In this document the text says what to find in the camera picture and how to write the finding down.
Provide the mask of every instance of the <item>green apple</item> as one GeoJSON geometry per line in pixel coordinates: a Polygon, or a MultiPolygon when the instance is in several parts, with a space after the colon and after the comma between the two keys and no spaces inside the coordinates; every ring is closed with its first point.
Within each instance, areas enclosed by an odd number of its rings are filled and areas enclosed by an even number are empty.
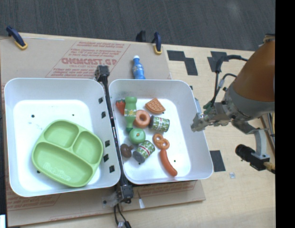
{"type": "Polygon", "coordinates": [[[133,144],[143,143],[146,139],[146,133],[141,128],[133,128],[129,132],[129,139],[133,144]]]}

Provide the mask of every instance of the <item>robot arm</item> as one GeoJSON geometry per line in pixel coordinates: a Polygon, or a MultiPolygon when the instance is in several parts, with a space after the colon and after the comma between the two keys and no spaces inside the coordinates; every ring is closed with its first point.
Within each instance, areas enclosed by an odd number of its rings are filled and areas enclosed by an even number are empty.
{"type": "Polygon", "coordinates": [[[266,35],[264,43],[248,59],[233,83],[225,89],[221,102],[213,99],[204,106],[203,113],[197,113],[191,125],[192,131],[202,131],[206,126],[231,124],[245,134],[254,134],[256,151],[244,145],[236,148],[236,154],[257,170],[268,169],[265,130],[252,127],[248,121],[275,111],[275,36],[266,35]]]}

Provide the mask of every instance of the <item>cardboard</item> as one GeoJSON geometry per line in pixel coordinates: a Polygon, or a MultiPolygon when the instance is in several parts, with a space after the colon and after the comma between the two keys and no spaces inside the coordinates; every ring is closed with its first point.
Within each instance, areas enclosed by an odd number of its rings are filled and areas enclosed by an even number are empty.
{"type": "MultiPolygon", "coordinates": [[[[166,55],[156,55],[150,43],[116,42],[88,38],[57,37],[20,33],[28,44],[20,50],[11,37],[0,37],[2,102],[4,86],[16,77],[94,78],[98,65],[108,65],[108,83],[117,78],[133,78],[133,56],[139,55],[148,79],[171,79],[166,55]]],[[[112,213],[102,197],[114,193],[108,189],[86,190],[25,198],[13,192],[9,184],[7,143],[6,196],[8,226],[20,226],[62,219],[112,213]]],[[[205,200],[201,181],[135,186],[130,204],[123,210],[140,209],[139,195],[146,208],[205,200]]]]}

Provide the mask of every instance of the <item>can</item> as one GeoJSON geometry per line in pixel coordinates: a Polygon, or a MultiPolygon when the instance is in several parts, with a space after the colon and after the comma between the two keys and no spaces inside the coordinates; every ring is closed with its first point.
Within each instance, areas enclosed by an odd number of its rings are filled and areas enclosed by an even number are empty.
{"type": "Polygon", "coordinates": [[[170,127],[170,120],[152,115],[148,127],[156,131],[167,132],[170,127]]]}
{"type": "Polygon", "coordinates": [[[133,157],[139,163],[143,163],[154,151],[155,147],[152,142],[145,140],[143,143],[139,144],[135,151],[133,151],[133,157]]]}

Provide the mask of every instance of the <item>dark floor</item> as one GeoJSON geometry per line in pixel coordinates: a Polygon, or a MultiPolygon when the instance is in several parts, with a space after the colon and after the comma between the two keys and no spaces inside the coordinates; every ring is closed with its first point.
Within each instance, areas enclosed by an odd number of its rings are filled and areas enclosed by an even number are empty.
{"type": "MultiPolygon", "coordinates": [[[[275,0],[0,0],[0,36],[19,32],[256,50],[275,33],[275,0]]],[[[0,214],[5,213],[0,102],[0,214]]]]}

